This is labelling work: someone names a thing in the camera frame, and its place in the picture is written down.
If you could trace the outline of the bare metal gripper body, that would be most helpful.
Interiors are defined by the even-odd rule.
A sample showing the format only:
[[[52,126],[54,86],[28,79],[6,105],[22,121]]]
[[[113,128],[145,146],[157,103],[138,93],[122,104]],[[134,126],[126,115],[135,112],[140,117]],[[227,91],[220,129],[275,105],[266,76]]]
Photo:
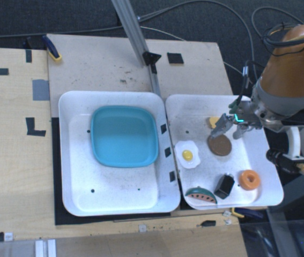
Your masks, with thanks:
[[[262,101],[241,101],[234,114],[236,121],[255,129],[266,128],[281,132],[285,128],[281,122],[285,116],[269,110]]]

